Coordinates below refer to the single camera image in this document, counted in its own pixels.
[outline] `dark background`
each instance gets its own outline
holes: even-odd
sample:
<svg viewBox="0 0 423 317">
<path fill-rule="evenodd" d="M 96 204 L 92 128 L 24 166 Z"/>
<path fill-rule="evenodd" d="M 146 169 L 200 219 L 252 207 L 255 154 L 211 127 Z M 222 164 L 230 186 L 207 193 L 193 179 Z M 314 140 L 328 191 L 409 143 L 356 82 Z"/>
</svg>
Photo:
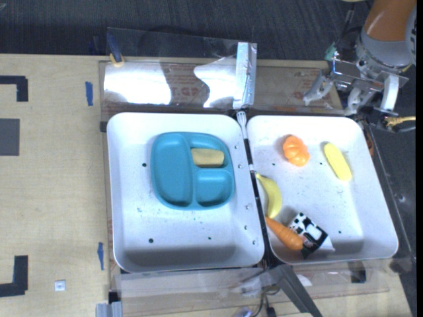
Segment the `dark background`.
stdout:
<svg viewBox="0 0 423 317">
<path fill-rule="evenodd" d="M 355 4 L 362 26 L 372 0 Z M 106 51 L 108 27 L 183 28 L 199 36 L 256 42 L 259 59 L 322 60 L 341 34 L 351 4 L 340 0 L 0 0 L 0 53 L 93 55 Z M 416 68 L 405 75 L 395 111 L 416 114 Z M 415 130 L 372 131 L 377 165 L 400 240 L 393 268 L 416 316 Z"/>
</svg>

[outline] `blue plate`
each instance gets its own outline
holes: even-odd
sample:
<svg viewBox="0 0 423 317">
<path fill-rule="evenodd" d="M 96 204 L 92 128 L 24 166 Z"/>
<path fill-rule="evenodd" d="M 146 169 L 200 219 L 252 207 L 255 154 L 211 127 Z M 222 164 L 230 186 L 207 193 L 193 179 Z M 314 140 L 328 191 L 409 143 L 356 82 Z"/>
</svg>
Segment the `blue plate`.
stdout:
<svg viewBox="0 0 423 317">
<path fill-rule="evenodd" d="M 191 148 L 223 151 L 222 166 L 196 166 Z M 180 131 L 159 135 L 151 148 L 150 168 L 155 195 L 173 209 L 221 207 L 235 192 L 231 155 L 226 145 L 213 135 Z"/>
</svg>

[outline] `black square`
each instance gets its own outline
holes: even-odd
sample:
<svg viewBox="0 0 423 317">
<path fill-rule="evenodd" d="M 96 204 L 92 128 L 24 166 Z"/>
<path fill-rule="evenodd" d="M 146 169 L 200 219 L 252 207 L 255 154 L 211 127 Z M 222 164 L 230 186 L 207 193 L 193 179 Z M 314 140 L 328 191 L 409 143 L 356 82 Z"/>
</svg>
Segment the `black square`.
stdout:
<svg viewBox="0 0 423 317">
<path fill-rule="evenodd" d="M 0 119 L 0 156 L 19 156 L 19 119 Z"/>
</svg>

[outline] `toy orange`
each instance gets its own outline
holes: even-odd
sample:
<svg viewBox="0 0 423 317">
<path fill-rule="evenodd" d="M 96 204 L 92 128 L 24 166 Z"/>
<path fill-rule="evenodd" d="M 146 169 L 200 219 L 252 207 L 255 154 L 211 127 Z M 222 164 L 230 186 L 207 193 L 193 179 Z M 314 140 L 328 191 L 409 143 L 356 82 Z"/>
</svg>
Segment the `toy orange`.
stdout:
<svg viewBox="0 0 423 317">
<path fill-rule="evenodd" d="M 304 166 L 309 162 L 310 154 L 303 140 L 294 135 L 288 136 L 282 146 L 285 157 L 296 166 Z"/>
</svg>

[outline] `wooden table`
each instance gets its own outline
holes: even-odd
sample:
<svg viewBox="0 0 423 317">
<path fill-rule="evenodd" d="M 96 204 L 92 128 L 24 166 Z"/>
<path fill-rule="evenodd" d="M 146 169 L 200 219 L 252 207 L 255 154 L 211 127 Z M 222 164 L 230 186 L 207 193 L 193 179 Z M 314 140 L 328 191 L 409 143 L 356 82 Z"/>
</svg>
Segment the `wooden table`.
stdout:
<svg viewBox="0 0 423 317">
<path fill-rule="evenodd" d="M 28 256 L 28 289 L 24 295 L 0 298 L 2 316 L 94 316 L 96 304 L 108 301 L 98 70 L 99 62 L 107 59 L 0 55 L 0 75 L 28 79 L 28 102 L 17 102 L 16 86 L 0 85 L 0 118 L 20 122 L 19 155 L 0 156 L 0 283 L 13 282 L 15 256 Z M 324 63 L 259 61 L 260 65 L 321 68 Z M 92 106 L 87 103 L 86 82 L 93 84 Z M 388 288 L 382 292 L 316 298 L 315 304 L 323 316 L 410 316 L 399 276 L 389 268 L 380 276 Z M 61 280 L 65 290 L 55 291 L 55 281 Z M 274 306 L 278 316 L 299 314 L 291 302 Z M 232 316 L 236 310 L 179 316 Z M 124 315 L 136 313 L 124 307 Z"/>
</svg>

